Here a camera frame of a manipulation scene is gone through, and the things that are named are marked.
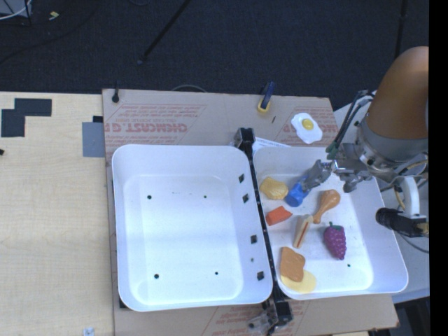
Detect brown cardboard board red print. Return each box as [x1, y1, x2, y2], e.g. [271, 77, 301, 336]
[101, 88, 400, 336]

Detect brown toast slice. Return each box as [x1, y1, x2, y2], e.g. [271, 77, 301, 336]
[279, 246, 306, 283]

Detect black block with thin wires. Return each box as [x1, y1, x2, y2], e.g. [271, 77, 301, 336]
[233, 127, 256, 151]
[261, 298, 295, 335]

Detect white plastic tray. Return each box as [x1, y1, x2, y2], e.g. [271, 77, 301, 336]
[111, 143, 274, 313]
[252, 146, 410, 301]

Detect pale yellow round disc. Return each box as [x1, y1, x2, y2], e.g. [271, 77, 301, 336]
[280, 269, 317, 293]

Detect white and yellow fried egg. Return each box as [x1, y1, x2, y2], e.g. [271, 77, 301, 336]
[290, 112, 323, 145]

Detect blue toy cup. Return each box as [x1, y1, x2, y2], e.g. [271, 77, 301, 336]
[285, 175, 311, 208]

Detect white paper sheet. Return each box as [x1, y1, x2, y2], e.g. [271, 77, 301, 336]
[252, 136, 292, 151]

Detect purple grapes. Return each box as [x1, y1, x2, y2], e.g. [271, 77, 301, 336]
[323, 221, 347, 261]

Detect black cylinder on white bracket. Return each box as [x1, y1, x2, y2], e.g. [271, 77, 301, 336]
[375, 175, 430, 239]

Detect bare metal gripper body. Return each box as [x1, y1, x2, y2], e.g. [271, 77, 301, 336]
[330, 142, 400, 184]

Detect orange wedge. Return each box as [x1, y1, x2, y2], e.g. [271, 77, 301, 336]
[265, 206, 293, 227]

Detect thin black and white rod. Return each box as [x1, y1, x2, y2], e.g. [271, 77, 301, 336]
[244, 144, 282, 302]

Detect yellow potato crisp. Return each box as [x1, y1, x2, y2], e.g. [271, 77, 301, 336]
[259, 176, 289, 201]

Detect beige sandwich wedge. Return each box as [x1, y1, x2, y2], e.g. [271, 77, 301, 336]
[292, 213, 314, 250]

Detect brown chicken drumstick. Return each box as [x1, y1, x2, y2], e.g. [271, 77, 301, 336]
[312, 189, 342, 225]

